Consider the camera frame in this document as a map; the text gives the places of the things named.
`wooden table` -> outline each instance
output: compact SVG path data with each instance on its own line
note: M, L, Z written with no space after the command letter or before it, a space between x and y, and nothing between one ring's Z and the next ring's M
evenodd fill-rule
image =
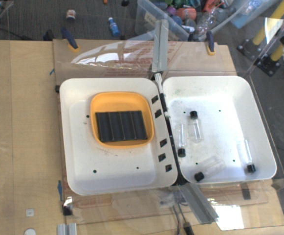
M227 46L219 46L219 50L226 67L231 69L233 62ZM53 69L51 42L0 41L1 235L21 235L28 228L34 228L38 235L56 234L57 225L66 223L57 190L58 181L63 179L63 170ZM269 188L267 196L269 211L282 213L276 192ZM263 215L262 207L244 208L252 208L253 213ZM174 231L162 232L156 227L159 220L166 230ZM143 233L137 233L132 227L141 222L147 227ZM173 235L175 224L173 215L153 216L79 225L78 234L153 232L156 235ZM193 226L193 230L195 234L209 235L284 235L284 217L277 216L266 228L221 232L213 223Z

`gray carpet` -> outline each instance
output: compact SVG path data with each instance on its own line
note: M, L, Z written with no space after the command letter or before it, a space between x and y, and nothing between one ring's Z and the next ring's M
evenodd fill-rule
M8 13L10 31L33 40L43 40L43 35L48 29L52 29L56 38L61 38L60 28L63 26L77 39L117 39L113 38L109 31L108 17L110 16L116 19L127 39L135 36L134 19L137 0L130 0L125 20L123 19L125 9L121 6L122 0L109 0L107 5L104 5L102 0L10 1L14 2L14 6ZM269 17L277 6L278 3L261 16ZM68 23L65 19L68 9L74 9L77 12L77 19L73 23ZM8 29L5 18L2 19L0 27ZM245 67L249 67L249 61L241 57L236 47L246 37L255 36L256 33L251 29L251 24L238 30L229 23L219 30L214 38L218 44L229 46L237 70L244 71ZM8 34L0 30L0 39L8 39ZM19 38L11 35L10 39L18 40ZM272 77L267 76L260 69L254 69L251 73L251 79L280 157L281 164L279 164L276 178L284 177L284 63L282 59L280 62L281 68ZM279 190L278 195L284 211L284 189Z

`clear plastic bin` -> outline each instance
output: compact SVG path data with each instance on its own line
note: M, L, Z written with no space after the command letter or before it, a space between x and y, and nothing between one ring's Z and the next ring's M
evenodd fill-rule
M218 24L212 29L212 33L216 33L226 23L232 22L237 28L243 27L246 23L253 20L263 11L268 9L278 0L255 0L257 7L249 7L249 4L254 0L228 0L230 5L234 5L235 12L229 16L222 23ZM170 41L187 41L189 33L187 33L181 26L173 21L164 11L157 8L149 0L137 0L137 14L135 33L138 35L144 34L153 29L154 22L160 19L167 19L169 22L169 40Z

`black rectangular object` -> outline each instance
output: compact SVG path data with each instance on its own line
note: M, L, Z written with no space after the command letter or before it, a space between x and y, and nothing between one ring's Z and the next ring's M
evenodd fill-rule
M95 113L101 142L146 140L141 111Z

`yellow tube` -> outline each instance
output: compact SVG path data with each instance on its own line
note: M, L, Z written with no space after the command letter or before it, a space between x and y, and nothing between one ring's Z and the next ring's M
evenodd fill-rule
M280 19L284 15L284 0L279 4L276 10L270 16L271 18ZM254 45L259 45L265 38L264 27L262 27L257 35L252 39Z
M280 44L279 47L270 55L272 61L278 61L283 55L283 46Z

